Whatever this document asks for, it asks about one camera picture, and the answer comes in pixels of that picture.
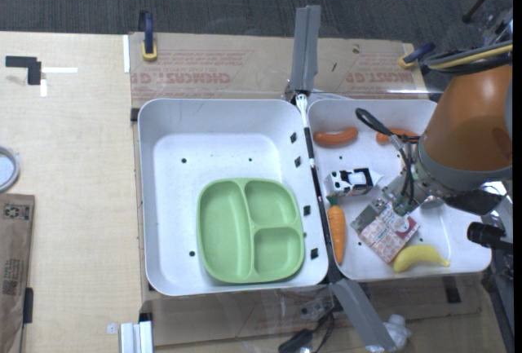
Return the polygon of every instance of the orange toy carrot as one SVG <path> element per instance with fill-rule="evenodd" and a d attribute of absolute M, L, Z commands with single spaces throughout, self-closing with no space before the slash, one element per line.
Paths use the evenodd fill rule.
<path fill-rule="evenodd" d="M 408 130 L 405 130 L 405 129 L 402 129 L 402 128 L 391 128 L 390 131 L 394 135 L 398 135 L 399 137 L 401 137 L 402 135 L 407 135 L 409 137 L 417 137 L 418 136 L 415 133 L 412 133 L 411 131 L 408 131 Z M 390 141 L 390 137 L 387 136 L 387 135 L 384 135 L 383 133 L 377 133 L 375 138 L 376 138 L 377 142 L 381 143 L 381 144 L 384 144 L 384 143 L 387 143 L 387 142 Z"/>
<path fill-rule="evenodd" d="M 345 131 L 336 134 L 316 132 L 313 139 L 320 146 L 332 148 L 350 143 L 358 134 L 359 130 L 356 127 L 348 127 Z"/>
<path fill-rule="evenodd" d="M 344 257 L 344 247 L 346 245 L 346 217 L 343 209 L 337 205 L 337 195 L 328 196 L 328 201 L 332 205 L 328 209 L 328 223 L 330 225 L 330 235 L 334 246 L 335 260 L 341 264 Z"/>

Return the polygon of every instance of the green plate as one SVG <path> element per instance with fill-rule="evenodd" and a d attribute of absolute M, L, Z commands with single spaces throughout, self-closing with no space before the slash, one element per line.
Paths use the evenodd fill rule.
<path fill-rule="evenodd" d="M 209 183 L 197 204 L 197 237 L 205 269 L 222 282 L 282 280 L 303 263 L 297 202 L 287 187 L 272 180 Z"/>

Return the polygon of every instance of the wooden table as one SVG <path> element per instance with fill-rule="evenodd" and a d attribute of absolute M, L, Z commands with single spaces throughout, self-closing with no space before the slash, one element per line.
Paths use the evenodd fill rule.
<path fill-rule="evenodd" d="M 119 323 L 142 305 L 131 82 L 123 36 L 0 33 L 3 55 L 37 57 L 46 97 L 26 70 L 0 67 L 0 143 L 20 154 L 9 192 L 36 196 L 29 286 L 33 322 L 23 352 L 116 352 Z M 489 296 L 470 315 L 408 323 L 405 351 L 504 351 Z M 159 351 L 276 351 L 273 336 L 173 346 Z M 353 328 L 324 351 L 367 351 Z"/>

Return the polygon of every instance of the white plastic tray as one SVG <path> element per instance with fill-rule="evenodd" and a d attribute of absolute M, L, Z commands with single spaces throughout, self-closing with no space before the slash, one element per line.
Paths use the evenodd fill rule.
<path fill-rule="evenodd" d="M 378 186 L 368 194 L 339 199 L 339 205 L 347 216 L 347 245 L 344 260 L 339 265 L 346 277 L 370 281 L 457 274 L 482 271 L 490 264 L 491 250 L 467 239 L 469 224 L 480 221 L 480 217 L 447 205 L 430 210 L 416 209 L 411 214 L 420 228 L 410 244 L 422 242 L 434 245 L 450 261 L 449 267 L 418 264 L 397 274 L 391 265 L 361 242 L 350 226 L 350 222 L 379 194 L 381 187 L 388 185 L 401 169 L 401 159 L 393 145 L 377 143 L 375 131 L 357 120 L 356 108 L 370 111 L 389 128 L 404 128 L 421 134 L 435 107 L 436 103 L 421 99 L 321 99 L 310 105 L 308 118 L 312 133 L 341 131 L 349 126 L 359 129 L 356 141 L 345 147 L 332 149 L 315 146 L 316 164 L 323 187 L 323 179 L 334 170 L 368 167 L 383 175 Z"/>
<path fill-rule="evenodd" d="M 279 99 L 155 99 L 138 118 L 148 280 L 170 296 L 315 285 L 328 269 L 303 123 Z M 290 137 L 295 134 L 295 141 Z M 295 195 L 305 233 L 299 271 L 264 284 L 225 284 L 201 263 L 197 199 L 218 179 L 279 181 Z M 310 214 L 304 214 L 304 207 Z M 317 256 L 311 256 L 316 249 Z"/>

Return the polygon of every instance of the banana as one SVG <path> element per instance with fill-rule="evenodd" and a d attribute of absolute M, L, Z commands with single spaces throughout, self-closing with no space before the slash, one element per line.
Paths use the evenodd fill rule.
<path fill-rule="evenodd" d="M 449 266 L 449 262 L 440 256 L 432 245 L 411 245 L 397 254 L 393 262 L 393 270 L 395 273 L 400 273 L 418 262 L 433 262 L 440 263 L 444 267 Z"/>

